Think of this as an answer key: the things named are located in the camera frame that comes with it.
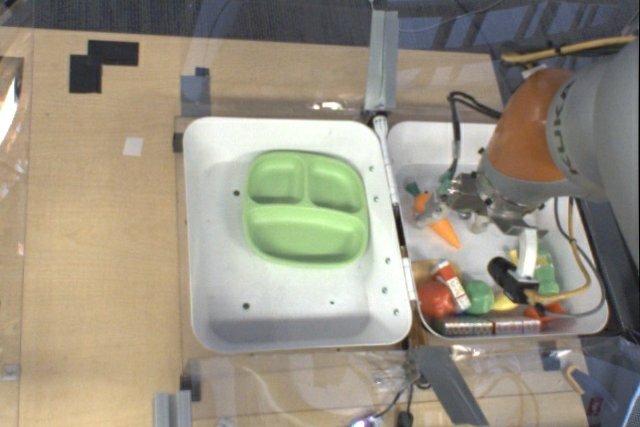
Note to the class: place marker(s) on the black cylinder on white bracket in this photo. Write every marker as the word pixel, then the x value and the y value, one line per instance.
pixel 510 277

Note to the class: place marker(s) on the green broccoli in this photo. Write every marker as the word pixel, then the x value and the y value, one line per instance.
pixel 547 277

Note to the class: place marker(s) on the red and white carton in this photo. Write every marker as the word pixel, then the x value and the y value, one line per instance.
pixel 452 282

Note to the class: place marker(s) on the green round fruit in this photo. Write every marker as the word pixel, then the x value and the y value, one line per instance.
pixel 480 297

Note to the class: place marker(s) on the small orange carrot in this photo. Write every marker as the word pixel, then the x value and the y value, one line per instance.
pixel 547 309

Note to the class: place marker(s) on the red tomato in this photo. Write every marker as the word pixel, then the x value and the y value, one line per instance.
pixel 434 300

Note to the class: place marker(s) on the green divided plate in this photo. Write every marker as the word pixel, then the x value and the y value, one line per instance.
pixel 305 230

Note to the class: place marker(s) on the white plastic tray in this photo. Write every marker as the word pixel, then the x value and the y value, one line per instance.
pixel 480 250
pixel 220 235

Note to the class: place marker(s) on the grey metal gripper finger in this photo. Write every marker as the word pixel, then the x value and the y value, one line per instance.
pixel 441 201
pixel 429 217

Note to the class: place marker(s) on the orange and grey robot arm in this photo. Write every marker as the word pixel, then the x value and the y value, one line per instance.
pixel 590 125

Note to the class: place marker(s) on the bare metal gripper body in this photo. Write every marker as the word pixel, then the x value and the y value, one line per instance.
pixel 470 197

